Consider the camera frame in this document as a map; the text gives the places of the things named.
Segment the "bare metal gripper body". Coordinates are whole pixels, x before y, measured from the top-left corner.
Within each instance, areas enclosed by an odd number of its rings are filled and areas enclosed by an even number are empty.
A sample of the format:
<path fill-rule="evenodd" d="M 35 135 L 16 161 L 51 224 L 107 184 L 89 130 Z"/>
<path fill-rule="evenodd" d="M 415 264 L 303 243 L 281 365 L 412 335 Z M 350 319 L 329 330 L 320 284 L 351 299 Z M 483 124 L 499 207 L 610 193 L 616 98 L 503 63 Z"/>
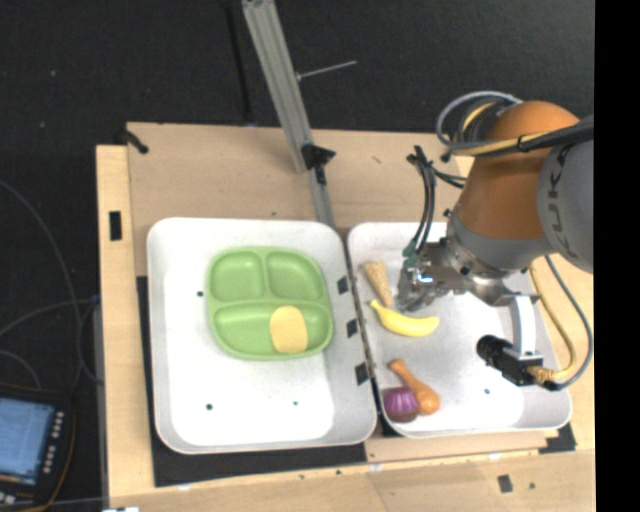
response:
<path fill-rule="evenodd" d="M 507 287 L 506 279 L 531 262 L 531 255 L 513 242 L 482 243 L 476 255 L 456 238 L 412 240 L 402 257 L 401 280 L 417 289 L 437 288 L 437 298 L 469 292 L 485 303 L 510 302 L 517 293 Z"/>

